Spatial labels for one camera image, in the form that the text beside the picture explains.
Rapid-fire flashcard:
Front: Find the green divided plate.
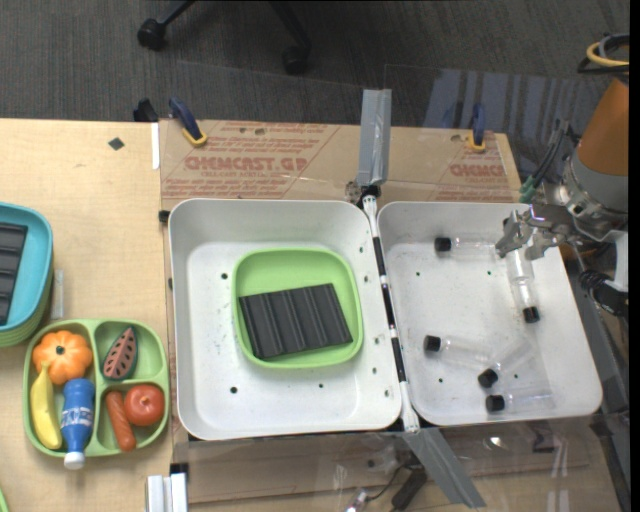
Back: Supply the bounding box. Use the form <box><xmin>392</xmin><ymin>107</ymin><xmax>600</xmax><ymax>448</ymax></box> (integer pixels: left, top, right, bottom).
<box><xmin>21</xmin><ymin>318</ymin><xmax>172</xmax><ymax>459</ymax></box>

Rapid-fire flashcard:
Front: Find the clear plastic bottle black cap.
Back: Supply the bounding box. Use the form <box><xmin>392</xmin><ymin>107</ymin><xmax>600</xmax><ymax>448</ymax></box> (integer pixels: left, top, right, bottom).
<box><xmin>476</xmin><ymin>339</ymin><xmax>537</xmax><ymax>390</ymax></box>
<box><xmin>503</xmin><ymin>246</ymin><xmax>542</xmax><ymax>324</ymax></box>
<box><xmin>433</xmin><ymin>235</ymin><xmax>501</xmax><ymax>260</ymax></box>
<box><xmin>422</xmin><ymin>334</ymin><xmax>497</xmax><ymax>370</ymax></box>
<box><xmin>484</xmin><ymin>389</ymin><xmax>557</xmax><ymax>414</ymax></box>

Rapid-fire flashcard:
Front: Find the black ribbed rack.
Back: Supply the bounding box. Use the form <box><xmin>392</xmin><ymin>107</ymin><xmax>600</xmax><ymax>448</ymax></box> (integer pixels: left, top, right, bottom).
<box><xmin>238</xmin><ymin>282</ymin><xmax>355</xmax><ymax>361</ymax></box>
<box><xmin>0</xmin><ymin>221</ymin><xmax>30</xmax><ymax>327</ymax></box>

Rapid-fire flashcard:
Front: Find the yellow banana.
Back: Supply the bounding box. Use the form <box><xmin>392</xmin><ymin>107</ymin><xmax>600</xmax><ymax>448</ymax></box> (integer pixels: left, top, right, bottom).
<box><xmin>29</xmin><ymin>360</ymin><xmax>64</xmax><ymax>451</ymax></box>

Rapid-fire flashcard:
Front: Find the black block with thin wires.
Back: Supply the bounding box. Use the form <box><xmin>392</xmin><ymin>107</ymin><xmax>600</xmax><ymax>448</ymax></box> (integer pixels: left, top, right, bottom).
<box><xmin>346</xmin><ymin>179</ymin><xmax>383</xmax><ymax>203</ymax></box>

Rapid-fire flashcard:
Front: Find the blue toy bottle white cap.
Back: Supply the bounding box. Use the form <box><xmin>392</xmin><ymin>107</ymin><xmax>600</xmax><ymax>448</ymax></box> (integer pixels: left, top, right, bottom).
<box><xmin>60</xmin><ymin>377</ymin><xmax>97</xmax><ymax>471</ymax></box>

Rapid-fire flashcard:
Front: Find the blue plate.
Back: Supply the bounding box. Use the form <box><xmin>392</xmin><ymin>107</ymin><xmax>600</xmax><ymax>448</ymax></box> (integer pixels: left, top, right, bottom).
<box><xmin>0</xmin><ymin>201</ymin><xmax>55</xmax><ymax>332</ymax></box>

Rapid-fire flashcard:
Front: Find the orange toy pumpkin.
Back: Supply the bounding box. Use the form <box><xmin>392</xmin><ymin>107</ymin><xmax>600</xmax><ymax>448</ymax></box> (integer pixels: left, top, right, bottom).
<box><xmin>31</xmin><ymin>329</ymin><xmax>95</xmax><ymax>387</ymax></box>

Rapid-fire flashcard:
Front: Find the brown cardboard board red print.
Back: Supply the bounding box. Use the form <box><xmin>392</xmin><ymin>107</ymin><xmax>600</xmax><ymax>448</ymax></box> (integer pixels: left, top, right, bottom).
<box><xmin>158</xmin><ymin>118</ymin><xmax>609</xmax><ymax>504</ymax></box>

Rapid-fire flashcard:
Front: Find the toy watermelon slice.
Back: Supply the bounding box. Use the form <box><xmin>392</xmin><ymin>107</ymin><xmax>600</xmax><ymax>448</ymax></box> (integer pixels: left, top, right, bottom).
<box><xmin>101</xmin><ymin>326</ymin><xmax>139</xmax><ymax>382</ymax></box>

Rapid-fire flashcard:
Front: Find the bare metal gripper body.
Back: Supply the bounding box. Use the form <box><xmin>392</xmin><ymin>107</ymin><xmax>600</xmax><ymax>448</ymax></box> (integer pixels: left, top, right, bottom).
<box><xmin>528</xmin><ymin>183</ymin><xmax>629</xmax><ymax>247</ymax></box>

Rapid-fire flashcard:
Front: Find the orange toy sausage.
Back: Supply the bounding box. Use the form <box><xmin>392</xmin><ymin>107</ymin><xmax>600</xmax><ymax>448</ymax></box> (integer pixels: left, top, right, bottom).
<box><xmin>103</xmin><ymin>390</ymin><xmax>138</xmax><ymax>453</ymax></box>

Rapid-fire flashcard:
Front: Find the white plastic tray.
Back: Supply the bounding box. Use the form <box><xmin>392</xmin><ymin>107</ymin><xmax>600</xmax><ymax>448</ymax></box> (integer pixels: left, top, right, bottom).
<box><xmin>375</xmin><ymin>201</ymin><xmax>604</xmax><ymax>428</ymax></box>
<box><xmin>167</xmin><ymin>198</ymin><xmax>404</xmax><ymax>442</ymax></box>

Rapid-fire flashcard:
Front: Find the red toy tomato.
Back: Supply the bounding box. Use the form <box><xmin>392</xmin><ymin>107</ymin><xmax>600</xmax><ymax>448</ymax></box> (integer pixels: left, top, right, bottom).
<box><xmin>123</xmin><ymin>383</ymin><xmax>167</xmax><ymax>428</ymax></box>

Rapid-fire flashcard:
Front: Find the thin black and white rod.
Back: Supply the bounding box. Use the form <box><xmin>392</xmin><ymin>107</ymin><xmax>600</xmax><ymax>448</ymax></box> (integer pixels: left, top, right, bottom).
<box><xmin>360</xmin><ymin>194</ymin><xmax>421</xmax><ymax>434</ymax></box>

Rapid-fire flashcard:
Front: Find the black office chair base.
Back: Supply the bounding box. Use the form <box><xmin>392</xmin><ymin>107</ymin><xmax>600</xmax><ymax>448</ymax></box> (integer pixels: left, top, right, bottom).
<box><xmin>136</xmin><ymin>0</ymin><xmax>312</xmax><ymax>76</ymax></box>

